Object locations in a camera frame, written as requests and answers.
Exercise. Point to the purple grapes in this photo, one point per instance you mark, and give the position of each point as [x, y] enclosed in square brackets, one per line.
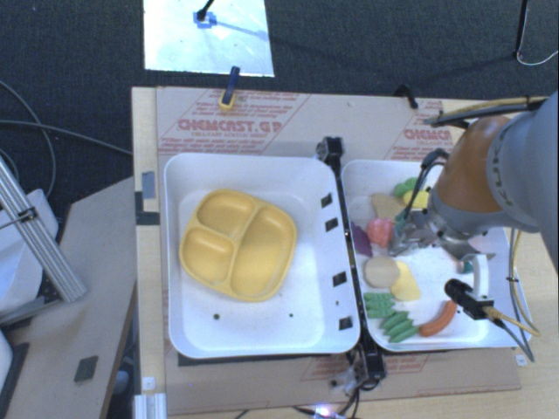
[361, 239]

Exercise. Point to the white round toy food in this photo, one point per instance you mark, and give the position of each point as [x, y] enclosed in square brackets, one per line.
[361, 210]

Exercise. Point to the tan toy bread slice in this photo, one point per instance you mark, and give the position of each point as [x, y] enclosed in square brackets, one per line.
[386, 205]

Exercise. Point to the yellow toy food piece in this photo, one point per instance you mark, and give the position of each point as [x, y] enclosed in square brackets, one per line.
[420, 200]

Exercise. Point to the yellow divided plate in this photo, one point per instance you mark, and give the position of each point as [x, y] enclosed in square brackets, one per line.
[238, 245]

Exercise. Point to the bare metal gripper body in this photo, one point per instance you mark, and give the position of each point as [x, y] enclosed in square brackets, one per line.
[436, 234]

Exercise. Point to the pink toy food piece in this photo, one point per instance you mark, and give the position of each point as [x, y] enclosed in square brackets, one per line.
[380, 231]

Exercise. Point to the green pea pods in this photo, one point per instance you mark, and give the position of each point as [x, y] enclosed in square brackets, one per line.
[399, 327]
[378, 305]

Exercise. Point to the tan round biscuit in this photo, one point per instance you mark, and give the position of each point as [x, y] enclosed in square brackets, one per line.
[381, 272]

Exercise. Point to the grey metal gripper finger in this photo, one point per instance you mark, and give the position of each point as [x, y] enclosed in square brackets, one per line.
[398, 246]
[404, 227]

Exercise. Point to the brown cardboard board red print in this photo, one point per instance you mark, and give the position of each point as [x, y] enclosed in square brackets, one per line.
[305, 120]

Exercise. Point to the orange sausage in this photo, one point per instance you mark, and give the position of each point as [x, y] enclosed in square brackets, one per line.
[439, 321]

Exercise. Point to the green broccoli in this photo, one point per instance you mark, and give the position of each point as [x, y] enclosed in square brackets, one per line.
[404, 187]

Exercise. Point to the thin black rod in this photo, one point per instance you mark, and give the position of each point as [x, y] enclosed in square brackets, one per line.
[349, 238]

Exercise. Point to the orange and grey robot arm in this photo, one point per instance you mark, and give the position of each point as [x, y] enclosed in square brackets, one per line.
[502, 164]

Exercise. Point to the black cylinder on white bracket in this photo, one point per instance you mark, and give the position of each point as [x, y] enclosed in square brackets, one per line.
[465, 295]

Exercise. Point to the white plastic tray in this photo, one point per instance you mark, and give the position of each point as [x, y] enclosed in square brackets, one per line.
[436, 273]
[262, 321]

